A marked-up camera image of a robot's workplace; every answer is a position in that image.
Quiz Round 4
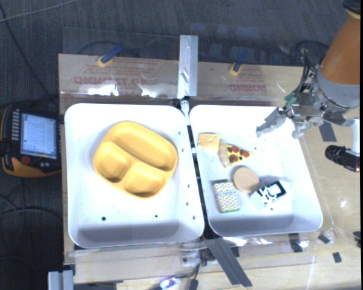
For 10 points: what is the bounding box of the brown cardboard board red print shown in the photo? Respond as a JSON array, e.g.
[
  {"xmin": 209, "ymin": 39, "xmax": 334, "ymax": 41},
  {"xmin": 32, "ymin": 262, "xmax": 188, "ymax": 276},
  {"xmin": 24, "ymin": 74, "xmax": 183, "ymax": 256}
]
[{"xmin": 57, "ymin": 53, "xmax": 336, "ymax": 285}]

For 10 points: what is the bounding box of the yellow cheese slice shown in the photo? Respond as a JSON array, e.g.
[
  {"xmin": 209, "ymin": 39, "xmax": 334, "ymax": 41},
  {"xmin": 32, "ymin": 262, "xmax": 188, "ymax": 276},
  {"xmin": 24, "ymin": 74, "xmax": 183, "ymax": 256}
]
[{"xmin": 197, "ymin": 132, "xmax": 221, "ymax": 155}]

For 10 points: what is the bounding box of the black cylinder on white bracket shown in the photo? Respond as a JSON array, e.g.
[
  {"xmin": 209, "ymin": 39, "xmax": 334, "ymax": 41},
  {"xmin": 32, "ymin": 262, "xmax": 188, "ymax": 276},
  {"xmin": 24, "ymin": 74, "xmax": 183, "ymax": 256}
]
[{"xmin": 324, "ymin": 118, "xmax": 361, "ymax": 173}]

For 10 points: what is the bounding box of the white plastic tray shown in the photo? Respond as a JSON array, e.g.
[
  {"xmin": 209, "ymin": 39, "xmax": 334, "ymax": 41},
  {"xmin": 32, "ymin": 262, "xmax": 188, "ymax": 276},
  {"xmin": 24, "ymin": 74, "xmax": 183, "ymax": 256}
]
[
  {"xmin": 64, "ymin": 102, "xmax": 205, "ymax": 249},
  {"xmin": 189, "ymin": 104, "xmax": 324, "ymax": 238}
]

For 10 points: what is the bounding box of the yellow divided plate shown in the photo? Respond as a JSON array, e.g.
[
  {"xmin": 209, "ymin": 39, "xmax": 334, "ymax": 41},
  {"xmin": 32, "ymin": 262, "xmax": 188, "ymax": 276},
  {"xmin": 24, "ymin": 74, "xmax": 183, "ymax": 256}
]
[{"xmin": 92, "ymin": 120, "xmax": 179, "ymax": 199}]

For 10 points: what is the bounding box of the white and black packet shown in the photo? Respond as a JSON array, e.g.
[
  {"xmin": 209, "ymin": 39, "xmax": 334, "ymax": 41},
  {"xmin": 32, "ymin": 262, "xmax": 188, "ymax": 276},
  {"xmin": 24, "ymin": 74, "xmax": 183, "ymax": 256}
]
[{"xmin": 249, "ymin": 179, "xmax": 291, "ymax": 210}]

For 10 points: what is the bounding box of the pizza slice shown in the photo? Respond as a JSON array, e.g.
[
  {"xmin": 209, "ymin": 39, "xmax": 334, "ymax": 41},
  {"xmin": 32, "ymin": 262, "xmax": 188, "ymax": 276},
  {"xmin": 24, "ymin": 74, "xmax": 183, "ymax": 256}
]
[{"xmin": 218, "ymin": 140, "xmax": 254, "ymax": 168}]

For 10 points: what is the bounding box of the yellow patterned carton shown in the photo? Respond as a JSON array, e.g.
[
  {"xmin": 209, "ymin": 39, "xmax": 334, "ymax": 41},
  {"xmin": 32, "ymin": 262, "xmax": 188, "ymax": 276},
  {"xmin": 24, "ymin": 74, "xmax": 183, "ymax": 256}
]
[{"xmin": 212, "ymin": 181, "xmax": 241, "ymax": 214}]

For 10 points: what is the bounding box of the round tan biscuit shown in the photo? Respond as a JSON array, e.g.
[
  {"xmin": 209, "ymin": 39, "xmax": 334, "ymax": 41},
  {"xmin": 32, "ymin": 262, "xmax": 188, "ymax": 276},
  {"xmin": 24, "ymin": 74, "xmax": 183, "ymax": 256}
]
[{"xmin": 231, "ymin": 166, "xmax": 260, "ymax": 193}]

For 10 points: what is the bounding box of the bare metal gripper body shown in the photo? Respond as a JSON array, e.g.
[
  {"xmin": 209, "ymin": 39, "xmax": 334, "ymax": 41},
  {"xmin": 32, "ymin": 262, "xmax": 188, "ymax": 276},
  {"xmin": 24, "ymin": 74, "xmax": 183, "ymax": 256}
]
[{"xmin": 285, "ymin": 91, "xmax": 356, "ymax": 127}]

